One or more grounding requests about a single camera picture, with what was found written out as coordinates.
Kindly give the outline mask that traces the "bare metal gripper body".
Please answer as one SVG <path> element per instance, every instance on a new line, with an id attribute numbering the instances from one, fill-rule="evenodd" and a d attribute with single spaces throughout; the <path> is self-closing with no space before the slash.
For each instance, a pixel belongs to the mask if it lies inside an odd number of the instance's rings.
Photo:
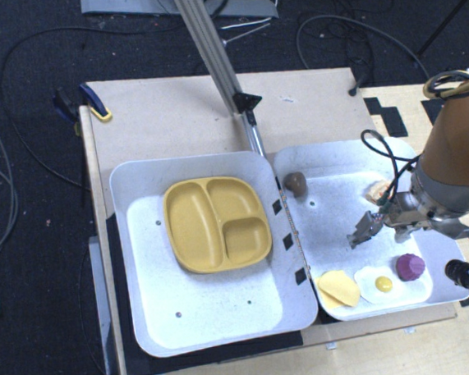
<path id="1" fill-rule="evenodd" d="M 411 191 L 406 191 L 398 192 L 391 201 L 384 203 L 379 213 L 384 216 L 383 223 L 400 235 L 428 229 L 429 210 L 425 200 Z"/>

